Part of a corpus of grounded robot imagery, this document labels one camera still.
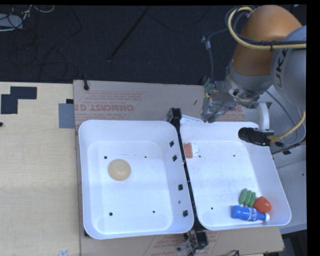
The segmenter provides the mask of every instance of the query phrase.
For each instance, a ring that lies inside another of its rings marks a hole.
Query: toy tomato
[[[271,211],[271,204],[264,196],[260,196],[255,200],[253,208],[264,214]]]

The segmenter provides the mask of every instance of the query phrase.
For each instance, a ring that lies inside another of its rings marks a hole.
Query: blue bottle
[[[240,205],[232,207],[231,217],[233,219],[241,219],[249,222],[255,222],[257,220],[267,222],[270,220],[270,215],[268,213],[261,213],[253,207],[242,207]]]

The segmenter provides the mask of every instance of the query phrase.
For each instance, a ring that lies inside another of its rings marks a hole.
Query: beige round object
[[[127,161],[123,159],[115,159],[110,162],[108,172],[112,179],[116,181],[124,181],[131,174],[131,167]]]

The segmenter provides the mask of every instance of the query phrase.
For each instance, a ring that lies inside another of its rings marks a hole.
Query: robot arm
[[[237,35],[232,19],[241,11],[249,14],[241,34]],[[307,26],[277,5],[263,5],[254,10],[240,7],[230,14],[227,25],[237,45],[226,68],[225,81],[208,80],[204,85],[202,120],[215,122],[237,104],[256,108],[258,99],[271,85],[287,101],[305,111]],[[269,127],[259,127],[258,132],[264,130]],[[262,134],[265,139],[267,136],[270,138],[271,134]]]

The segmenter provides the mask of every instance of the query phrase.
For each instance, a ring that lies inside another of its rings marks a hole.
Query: dark background
[[[23,17],[29,6],[2,4],[0,14]],[[33,5],[22,29],[0,31],[0,81],[72,83],[84,75],[97,81],[197,85],[212,72],[201,38],[217,32],[210,38],[213,74],[223,80],[236,46],[225,15],[235,6],[152,6],[108,63],[146,6]],[[306,4],[280,6],[307,24]]]

